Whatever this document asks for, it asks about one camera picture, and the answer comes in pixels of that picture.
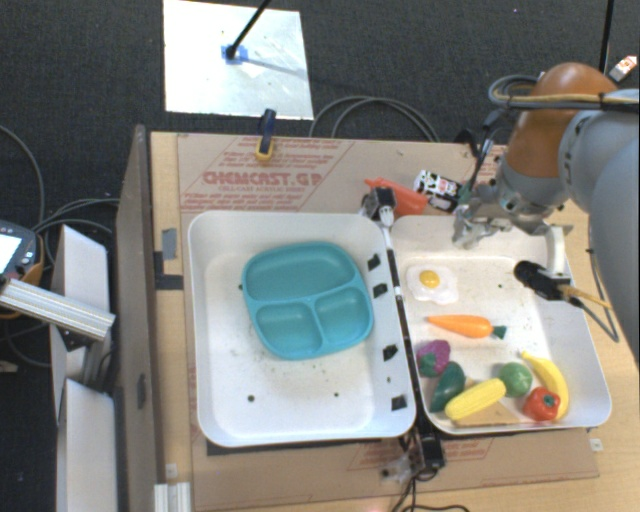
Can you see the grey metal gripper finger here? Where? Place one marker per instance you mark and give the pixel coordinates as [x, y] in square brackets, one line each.
[461, 227]
[482, 234]

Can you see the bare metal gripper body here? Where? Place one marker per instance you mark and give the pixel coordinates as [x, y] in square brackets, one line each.
[502, 212]

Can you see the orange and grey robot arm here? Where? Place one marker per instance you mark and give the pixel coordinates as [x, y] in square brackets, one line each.
[585, 145]

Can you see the white carton with black spots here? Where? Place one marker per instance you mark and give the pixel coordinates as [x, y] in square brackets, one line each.
[440, 187]

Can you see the white and yellow fried egg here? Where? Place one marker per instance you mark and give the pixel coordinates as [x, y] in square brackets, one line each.
[431, 282]

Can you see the orange carrot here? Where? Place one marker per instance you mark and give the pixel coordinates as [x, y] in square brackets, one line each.
[462, 325]

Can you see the white plastic tray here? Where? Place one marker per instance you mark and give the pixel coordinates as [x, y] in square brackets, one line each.
[530, 320]
[300, 395]

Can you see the thin black and white rod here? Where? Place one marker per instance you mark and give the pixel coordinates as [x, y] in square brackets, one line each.
[400, 305]

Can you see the purple and green eggplant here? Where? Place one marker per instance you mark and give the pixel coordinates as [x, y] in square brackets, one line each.
[434, 355]

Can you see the green round fruit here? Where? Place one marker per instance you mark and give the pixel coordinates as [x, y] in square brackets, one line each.
[517, 377]

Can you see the green pepper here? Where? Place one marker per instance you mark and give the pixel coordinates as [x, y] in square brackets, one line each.
[447, 385]

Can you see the yellow banana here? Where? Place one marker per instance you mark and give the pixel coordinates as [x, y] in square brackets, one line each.
[552, 377]

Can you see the brown cardboard board red print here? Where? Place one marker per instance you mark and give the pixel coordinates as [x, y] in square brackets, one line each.
[310, 170]

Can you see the yellow corn cob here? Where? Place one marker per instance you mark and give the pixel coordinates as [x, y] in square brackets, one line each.
[475, 398]

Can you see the blue divided plate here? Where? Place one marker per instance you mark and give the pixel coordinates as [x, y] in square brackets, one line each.
[300, 280]

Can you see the red bell pepper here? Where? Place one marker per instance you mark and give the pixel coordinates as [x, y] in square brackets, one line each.
[540, 404]

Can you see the black cylinder on white bracket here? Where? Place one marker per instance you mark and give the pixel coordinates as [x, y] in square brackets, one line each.
[537, 280]

